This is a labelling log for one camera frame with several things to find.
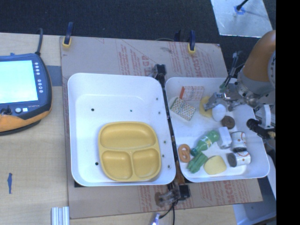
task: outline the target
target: black cable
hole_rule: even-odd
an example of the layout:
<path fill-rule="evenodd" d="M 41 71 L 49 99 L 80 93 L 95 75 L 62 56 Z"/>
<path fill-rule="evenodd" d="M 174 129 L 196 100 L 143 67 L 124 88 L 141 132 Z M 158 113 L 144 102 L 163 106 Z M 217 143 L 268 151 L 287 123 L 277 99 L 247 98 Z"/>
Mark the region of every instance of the black cable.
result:
<path fill-rule="evenodd" d="M 41 51 L 41 46 L 42 46 L 42 41 L 43 41 L 43 29 L 39 28 L 36 33 L 39 33 L 39 42 L 38 42 L 38 47 L 37 47 L 37 51 L 35 52 L 35 54 L 40 56 L 41 55 L 40 51 Z"/>
<path fill-rule="evenodd" d="M 226 78 L 226 80 L 224 81 L 224 87 L 227 87 L 228 83 L 230 82 L 230 79 L 235 75 L 235 71 L 237 69 L 237 62 L 239 59 L 240 54 L 242 53 L 242 51 L 238 51 L 238 52 L 234 52 L 233 53 L 233 61 L 232 61 L 232 65 L 230 68 L 230 71 L 228 73 L 228 76 Z"/>
<path fill-rule="evenodd" d="M 173 39 L 170 39 L 170 38 L 158 38 L 158 39 L 155 39 L 155 41 L 170 41 L 170 42 L 174 42 Z"/>
<path fill-rule="evenodd" d="M 175 224 L 175 206 L 178 203 L 178 199 L 172 203 L 172 206 L 170 207 L 170 209 L 163 215 L 159 216 L 159 219 L 162 219 L 163 217 L 165 217 L 171 210 L 173 210 L 173 225 Z"/>

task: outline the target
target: patterned card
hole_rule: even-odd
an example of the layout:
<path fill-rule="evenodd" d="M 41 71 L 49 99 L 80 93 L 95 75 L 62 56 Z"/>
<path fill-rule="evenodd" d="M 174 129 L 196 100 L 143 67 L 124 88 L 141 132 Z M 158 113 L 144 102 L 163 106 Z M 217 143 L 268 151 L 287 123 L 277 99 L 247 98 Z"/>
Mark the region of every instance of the patterned card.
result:
<path fill-rule="evenodd" d="M 185 101 L 183 101 L 179 97 L 177 97 L 175 99 L 175 101 L 173 102 L 170 109 L 188 121 L 191 120 L 191 118 L 196 110 L 193 106 L 187 104 Z"/>
<path fill-rule="evenodd" d="M 203 86 L 183 86 L 179 98 L 185 101 L 200 101 L 203 92 Z"/>

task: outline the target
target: yellow divided plate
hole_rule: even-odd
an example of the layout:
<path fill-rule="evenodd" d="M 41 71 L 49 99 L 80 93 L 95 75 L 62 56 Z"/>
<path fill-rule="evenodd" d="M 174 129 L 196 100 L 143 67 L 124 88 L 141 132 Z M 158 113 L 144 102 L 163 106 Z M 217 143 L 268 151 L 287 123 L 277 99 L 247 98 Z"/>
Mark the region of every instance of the yellow divided plate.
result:
<path fill-rule="evenodd" d="M 102 169 L 113 180 L 148 180 L 160 171 L 158 139 L 146 123 L 108 123 L 99 131 L 98 147 Z"/>

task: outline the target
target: small box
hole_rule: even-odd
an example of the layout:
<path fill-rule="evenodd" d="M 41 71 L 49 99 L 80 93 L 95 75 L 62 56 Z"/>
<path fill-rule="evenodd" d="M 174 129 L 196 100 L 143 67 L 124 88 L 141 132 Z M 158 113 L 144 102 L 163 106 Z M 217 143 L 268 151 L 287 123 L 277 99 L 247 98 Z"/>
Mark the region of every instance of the small box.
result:
<path fill-rule="evenodd" d="M 218 128 L 220 139 L 217 141 L 220 149 L 227 149 L 231 147 L 231 143 L 233 142 L 228 131 L 227 127 L 219 127 Z"/>
<path fill-rule="evenodd" d="M 183 86 L 179 98 L 185 101 L 200 101 L 203 92 L 203 86 Z"/>
<path fill-rule="evenodd" d="M 188 121 L 191 120 L 196 110 L 193 106 L 187 104 L 179 97 L 175 99 L 170 109 Z"/>

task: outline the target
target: small white can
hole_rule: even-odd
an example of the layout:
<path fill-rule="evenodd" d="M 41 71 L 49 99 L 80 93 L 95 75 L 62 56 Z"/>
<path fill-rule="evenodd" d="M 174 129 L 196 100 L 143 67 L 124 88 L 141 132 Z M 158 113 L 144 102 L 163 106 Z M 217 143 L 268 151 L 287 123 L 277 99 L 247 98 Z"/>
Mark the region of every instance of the small white can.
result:
<path fill-rule="evenodd" d="M 247 165 L 251 162 L 251 156 L 248 151 L 229 153 L 227 159 L 231 167 Z"/>
<path fill-rule="evenodd" d="M 217 141 L 220 149 L 227 149 L 231 147 L 232 139 L 227 127 L 219 127 L 218 128 L 220 138 Z"/>
<path fill-rule="evenodd" d="M 244 132 L 231 133 L 233 152 L 242 152 L 247 150 L 246 134 Z"/>

